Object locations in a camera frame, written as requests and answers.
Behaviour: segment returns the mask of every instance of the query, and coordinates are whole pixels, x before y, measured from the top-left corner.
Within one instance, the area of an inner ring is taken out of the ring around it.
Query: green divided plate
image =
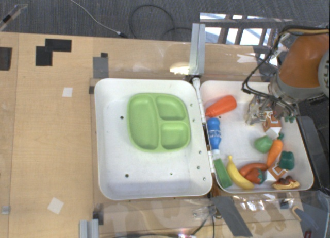
[[[129,99],[128,133],[140,150],[180,150],[190,142],[188,112],[181,99],[163,93],[139,93]]]

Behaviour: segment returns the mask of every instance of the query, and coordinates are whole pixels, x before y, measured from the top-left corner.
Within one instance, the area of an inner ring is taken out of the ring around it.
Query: yellow banana
[[[232,156],[228,156],[228,165],[227,165],[227,172],[232,179],[232,181],[241,188],[245,190],[250,190],[254,188],[254,185],[252,182],[248,181],[246,178],[244,178],[236,168],[235,164],[232,161]]]

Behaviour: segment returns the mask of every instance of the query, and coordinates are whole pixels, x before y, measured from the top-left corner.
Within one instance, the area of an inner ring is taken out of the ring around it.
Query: white tape
[[[72,97],[73,88],[64,88],[62,97]]]
[[[56,214],[60,214],[63,205],[64,205],[63,201],[60,201],[59,199],[53,197],[53,199],[52,199],[51,203],[48,205],[47,209]]]

